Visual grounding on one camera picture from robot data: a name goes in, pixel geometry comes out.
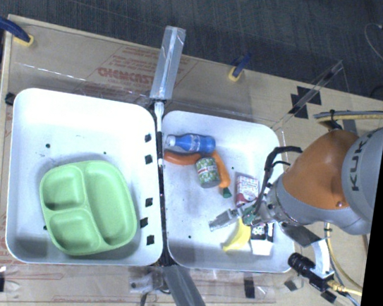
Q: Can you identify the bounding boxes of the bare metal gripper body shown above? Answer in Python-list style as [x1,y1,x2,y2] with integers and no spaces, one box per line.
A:
[236,197,278,231]

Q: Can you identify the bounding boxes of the yellow banana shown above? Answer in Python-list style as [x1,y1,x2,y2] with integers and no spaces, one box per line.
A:
[219,214,255,256]

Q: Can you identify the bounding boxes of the red and white carton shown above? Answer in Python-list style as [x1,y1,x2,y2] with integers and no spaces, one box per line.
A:
[231,173,263,212]

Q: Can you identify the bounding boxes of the white and black carton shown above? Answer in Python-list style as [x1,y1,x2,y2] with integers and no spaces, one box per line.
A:
[246,219,278,258]

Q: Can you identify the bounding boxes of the orange carrot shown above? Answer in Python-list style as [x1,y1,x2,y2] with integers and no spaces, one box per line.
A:
[205,150,240,200]

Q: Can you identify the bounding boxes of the green can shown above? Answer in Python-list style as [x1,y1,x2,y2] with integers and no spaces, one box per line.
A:
[191,154,225,191]

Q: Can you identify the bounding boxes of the white plastic tray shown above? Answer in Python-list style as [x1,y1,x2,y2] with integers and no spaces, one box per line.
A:
[140,107,315,284]
[0,84,185,283]

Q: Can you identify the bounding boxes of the orange sausage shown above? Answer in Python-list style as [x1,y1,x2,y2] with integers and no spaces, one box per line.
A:
[162,147,204,170]

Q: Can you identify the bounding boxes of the blue bottle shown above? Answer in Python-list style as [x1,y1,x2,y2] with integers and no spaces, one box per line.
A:
[164,129,218,158]

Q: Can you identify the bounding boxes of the green divided plate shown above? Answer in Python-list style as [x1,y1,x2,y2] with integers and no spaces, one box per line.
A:
[30,151,147,266]

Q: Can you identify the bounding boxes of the brown cardboard board red print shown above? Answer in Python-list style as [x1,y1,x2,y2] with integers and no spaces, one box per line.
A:
[0,21,313,306]

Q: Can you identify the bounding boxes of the black cylinder on white bracket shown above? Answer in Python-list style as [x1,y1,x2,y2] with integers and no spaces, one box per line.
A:
[284,233,341,295]

